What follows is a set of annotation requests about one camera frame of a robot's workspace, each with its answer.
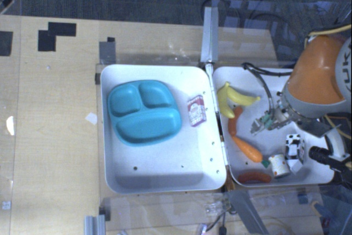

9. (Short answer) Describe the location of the blue divided plate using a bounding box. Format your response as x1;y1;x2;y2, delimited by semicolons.
107;79;183;147

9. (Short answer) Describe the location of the yellow banana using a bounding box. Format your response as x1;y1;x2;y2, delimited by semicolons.
217;81;262;119

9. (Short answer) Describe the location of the black cylinder on white bracket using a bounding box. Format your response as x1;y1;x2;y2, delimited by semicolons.
308;129;352;183

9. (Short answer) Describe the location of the orange sausage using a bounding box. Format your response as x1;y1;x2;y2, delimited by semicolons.
227;106;244;137

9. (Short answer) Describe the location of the orange carrot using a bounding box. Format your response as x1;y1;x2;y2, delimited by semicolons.
231;135;272;169

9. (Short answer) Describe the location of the white can with orange dots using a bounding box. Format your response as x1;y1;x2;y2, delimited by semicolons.
268;154;292;180

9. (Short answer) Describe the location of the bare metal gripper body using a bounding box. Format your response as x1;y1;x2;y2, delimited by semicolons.
268;91;304;130

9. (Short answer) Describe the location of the red and white carton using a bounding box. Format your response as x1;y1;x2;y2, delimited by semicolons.
187;94;207;128

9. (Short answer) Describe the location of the red sausage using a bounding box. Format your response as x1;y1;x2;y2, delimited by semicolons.
237;171;273;185

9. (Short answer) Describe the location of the white plastic tray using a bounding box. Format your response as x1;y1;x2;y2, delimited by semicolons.
213;66;335;188
100;64;228;195

